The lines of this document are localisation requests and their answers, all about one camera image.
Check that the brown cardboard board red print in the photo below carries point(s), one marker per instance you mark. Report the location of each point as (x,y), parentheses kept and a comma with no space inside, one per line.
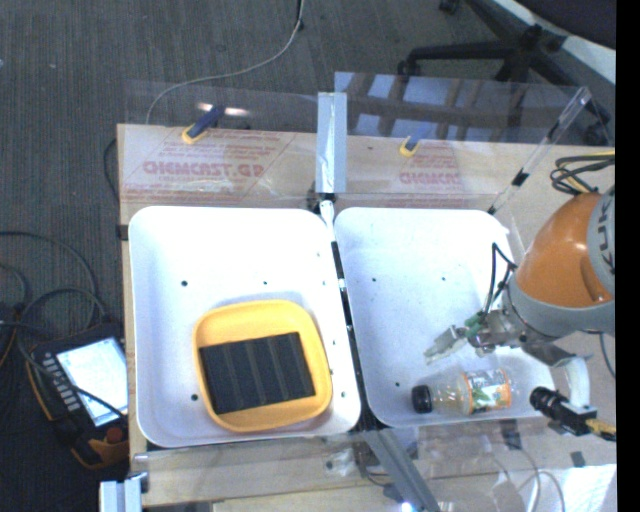
(210,170)

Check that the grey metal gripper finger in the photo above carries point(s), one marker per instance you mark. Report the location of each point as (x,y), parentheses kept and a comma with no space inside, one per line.
(450,336)
(438,352)

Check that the black cylinder on white bracket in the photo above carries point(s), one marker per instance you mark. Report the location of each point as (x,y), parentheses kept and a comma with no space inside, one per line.
(575,385)

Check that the black office chair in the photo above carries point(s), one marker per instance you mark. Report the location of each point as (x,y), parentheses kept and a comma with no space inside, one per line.
(525,47)

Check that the white plastic tray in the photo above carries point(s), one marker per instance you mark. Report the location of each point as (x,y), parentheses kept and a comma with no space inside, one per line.
(415,260)
(225,250)

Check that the yellow plate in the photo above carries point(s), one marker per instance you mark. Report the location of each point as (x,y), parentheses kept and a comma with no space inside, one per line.
(220,320)

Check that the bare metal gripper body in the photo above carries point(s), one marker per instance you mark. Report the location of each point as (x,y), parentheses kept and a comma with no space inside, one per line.
(500,330)

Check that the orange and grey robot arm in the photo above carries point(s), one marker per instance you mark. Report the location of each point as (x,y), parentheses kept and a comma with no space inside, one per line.
(555,260)

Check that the black ribbed rectangular block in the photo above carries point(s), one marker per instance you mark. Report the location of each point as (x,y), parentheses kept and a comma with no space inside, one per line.
(257,372)

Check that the clear plastic bottle orange label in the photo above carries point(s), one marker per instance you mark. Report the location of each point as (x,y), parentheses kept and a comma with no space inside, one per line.
(475,392)

